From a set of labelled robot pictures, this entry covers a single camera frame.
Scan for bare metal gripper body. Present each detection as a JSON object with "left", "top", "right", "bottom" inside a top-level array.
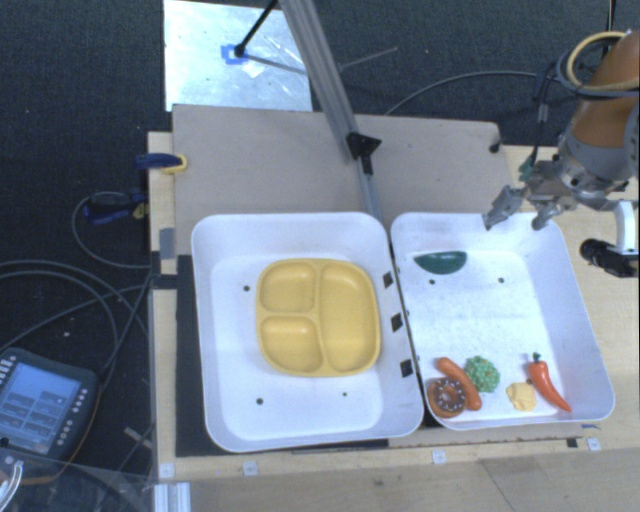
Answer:
[{"left": 519, "top": 159, "right": 631, "bottom": 212}]

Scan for dark green bowl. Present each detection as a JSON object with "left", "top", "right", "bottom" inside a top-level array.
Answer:
[{"left": 412, "top": 250, "right": 469, "bottom": 276}]

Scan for white plastic tray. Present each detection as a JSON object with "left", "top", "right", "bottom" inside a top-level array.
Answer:
[
  {"left": 190, "top": 211, "right": 426, "bottom": 454},
  {"left": 389, "top": 211, "right": 616, "bottom": 432}
]

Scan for orange toy carrot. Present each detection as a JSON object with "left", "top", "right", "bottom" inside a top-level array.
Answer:
[{"left": 528, "top": 352, "right": 573, "bottom": 414}]

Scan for green toy grapes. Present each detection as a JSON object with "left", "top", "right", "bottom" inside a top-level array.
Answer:
[{"left": 463, "top": 355, "right": 502, "bottom": 394}]

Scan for orange toy sausage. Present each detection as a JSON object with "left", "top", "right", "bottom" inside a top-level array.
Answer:
[{"left": 436, "top": 356, "right": 484, "bottom": 412}]

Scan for pale yellow lumpy toy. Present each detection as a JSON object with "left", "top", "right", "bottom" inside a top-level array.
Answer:
[{"left": 505, "top": 381, "right": 538, "bottom": 413}]

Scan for yellow divided plate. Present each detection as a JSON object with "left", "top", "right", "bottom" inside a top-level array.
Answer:
[{"left": 255, "top": 258, "right": 383, "bottom": 379}]

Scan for brown sprinkled toy doughnut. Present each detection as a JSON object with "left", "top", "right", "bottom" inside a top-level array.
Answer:
[{"left": 426, "top": 377, "right": 469, "bottom": 421}]

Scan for brown cardboard board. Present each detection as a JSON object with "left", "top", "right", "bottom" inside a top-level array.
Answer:
[{"left": 171, "top": 103, "right": 586, "bottom": 450}]

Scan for black cylinder on white bracket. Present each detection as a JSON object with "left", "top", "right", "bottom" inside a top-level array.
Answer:
[{"left": 579, "top": 198, "right": 640, "bottom": 279}]

